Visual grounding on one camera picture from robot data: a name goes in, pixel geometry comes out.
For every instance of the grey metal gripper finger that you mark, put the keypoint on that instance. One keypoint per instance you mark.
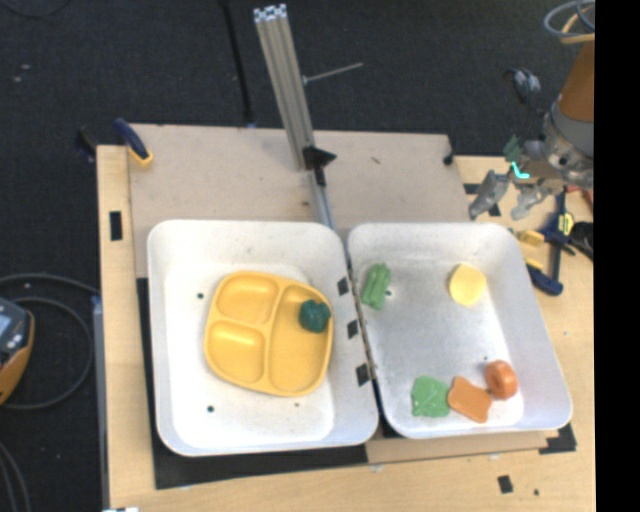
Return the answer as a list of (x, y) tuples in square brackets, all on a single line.
[(487, 195), (530, 200)]

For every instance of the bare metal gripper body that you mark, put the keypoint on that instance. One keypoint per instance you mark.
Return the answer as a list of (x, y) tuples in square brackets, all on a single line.
[(557, 160)]

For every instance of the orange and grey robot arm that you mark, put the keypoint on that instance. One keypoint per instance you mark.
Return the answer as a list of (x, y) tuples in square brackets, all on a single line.
[(580, 95)]

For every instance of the yellow round toy food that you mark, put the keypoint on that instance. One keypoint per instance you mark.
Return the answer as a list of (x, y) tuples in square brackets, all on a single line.
[(467, 286)]

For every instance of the light green toy vegetable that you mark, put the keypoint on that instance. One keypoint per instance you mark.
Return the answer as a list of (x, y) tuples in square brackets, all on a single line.
[(375, 287)]

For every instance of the white plastic tray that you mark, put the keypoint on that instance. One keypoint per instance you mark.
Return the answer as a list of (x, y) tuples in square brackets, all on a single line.
[(190, 350), (440, 335)]

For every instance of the thin black and white rod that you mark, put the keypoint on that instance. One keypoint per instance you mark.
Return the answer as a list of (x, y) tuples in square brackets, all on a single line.
[(364, 330)]

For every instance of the orange doughnut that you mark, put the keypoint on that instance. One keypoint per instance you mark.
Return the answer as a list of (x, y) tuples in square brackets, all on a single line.
[(504, 382)]

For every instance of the orange bread slice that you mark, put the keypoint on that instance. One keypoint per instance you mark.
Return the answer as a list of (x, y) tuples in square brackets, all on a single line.
[(470, 401)]

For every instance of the dark green broccoli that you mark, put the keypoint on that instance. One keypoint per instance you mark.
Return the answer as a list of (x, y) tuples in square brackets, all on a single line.
[(314, 316)]

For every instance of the light green lettuce leaf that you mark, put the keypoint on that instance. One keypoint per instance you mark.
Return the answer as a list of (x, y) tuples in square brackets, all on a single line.
[(429, 399)]

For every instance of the yellow divided plate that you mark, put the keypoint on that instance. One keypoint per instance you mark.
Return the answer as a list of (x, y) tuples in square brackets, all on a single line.
[(295, 360)]

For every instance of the brown cardboard board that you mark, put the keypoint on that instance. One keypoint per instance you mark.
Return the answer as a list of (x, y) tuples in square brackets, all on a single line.
[(225, 175)]

